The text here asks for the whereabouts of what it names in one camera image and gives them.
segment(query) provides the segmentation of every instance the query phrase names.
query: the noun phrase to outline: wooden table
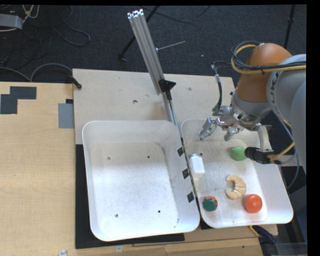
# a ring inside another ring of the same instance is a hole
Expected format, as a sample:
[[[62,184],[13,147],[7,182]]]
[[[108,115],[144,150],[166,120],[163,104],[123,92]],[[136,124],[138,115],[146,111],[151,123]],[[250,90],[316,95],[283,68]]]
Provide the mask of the wooden table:
[[[231,78],[221,79],[232,85]],[[75,249],[77,128],[59,128],[58,115],[59,104],[74,98],[74,85],[0,82],[0,94],[10,94],[10,87],[36,87],[36,99],[18,99],[17,114],[0,114],[1,256],[58,256],[61,250],[68,256],[263,255],[247,226],[198,228],[184,234],[184,242],[172,244]],[[190,89],[197,92],[196,85],[183,88]],[[264,228],[278,234],[275,224]]]

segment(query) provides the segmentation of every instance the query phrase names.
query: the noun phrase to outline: white tray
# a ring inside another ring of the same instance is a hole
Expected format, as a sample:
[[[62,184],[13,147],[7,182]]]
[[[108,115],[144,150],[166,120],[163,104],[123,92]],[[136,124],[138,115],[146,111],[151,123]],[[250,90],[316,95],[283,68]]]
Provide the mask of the white tray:
[[[179,130],[166,120],[91,121],[82,130],[89,217],[102,241],[191,232],[200,222]]]
[[[226,131],[218,127],[215,132],[200,140],[199,132],[205,119],[189,119],[181,125],[181,132],[188,157],[196,153],[202,155],[205,174],[194,178],[194,187],[199,200],[203,220],[213,228],[235,226],[283,224],[291,221],[293,209],[286,192],[278,166],[260,164],[250,159],[243,161],[231,157],[233,147],[259,147],[259,136],[255,131],[243,130],[224,140]],[[244,208],[245,196],[229,199],[226,190],[233,190],[228,175],[238,175],[246,183],[246,194],[261,196],[263,206],[258,213],[249,213]],[[215,211],[206,211],[202,200],[215,196],[218,206]]]

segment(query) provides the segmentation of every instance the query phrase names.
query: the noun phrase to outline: beige croissant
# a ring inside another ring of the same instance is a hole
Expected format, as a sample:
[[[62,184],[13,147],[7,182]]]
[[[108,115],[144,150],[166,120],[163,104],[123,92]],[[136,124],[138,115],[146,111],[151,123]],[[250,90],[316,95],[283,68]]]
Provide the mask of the beige croissant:
[[[231,192],[230,190],[226,189],[225,193],[226,196],[230,199],[238,199],[243,197],[243,195],[247,192],[247,185],[242,178],[237,175],[230,174],[226,178],[227,182],[234,182],[234,190]]]

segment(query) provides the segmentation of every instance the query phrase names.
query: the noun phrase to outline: red tomato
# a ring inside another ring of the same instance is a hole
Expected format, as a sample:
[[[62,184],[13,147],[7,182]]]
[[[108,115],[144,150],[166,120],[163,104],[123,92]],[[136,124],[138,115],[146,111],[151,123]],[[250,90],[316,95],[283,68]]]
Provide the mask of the red tomato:
[[[262,199],[257,194],[249,194],[244,200],[245,209],[252,214],[259,212],[262,208]]]

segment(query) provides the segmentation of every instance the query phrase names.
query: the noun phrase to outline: robotic arm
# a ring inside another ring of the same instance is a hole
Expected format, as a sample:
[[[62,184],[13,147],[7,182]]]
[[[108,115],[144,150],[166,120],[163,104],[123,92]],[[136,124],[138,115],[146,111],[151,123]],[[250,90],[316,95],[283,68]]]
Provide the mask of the robotic arm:
[[[237,54],[253,47],[246,64]],[[203,140],[214,132],[217,126],[226,130],[227,141],[243,129],[257,131],[260,148],[248,147],[248,158],[262,164],[279,163],[279,156],[266,143],[269,141],[270,126],[260,121],[273,111],[291,128],[292,137],[304,171],[306,163],[306,54],[292,56],[283,47],[274,43],[246,41],[233,52],[231,65],[241,73],[229,106],[221,106],[217,118],[207,119],[199,133]]]

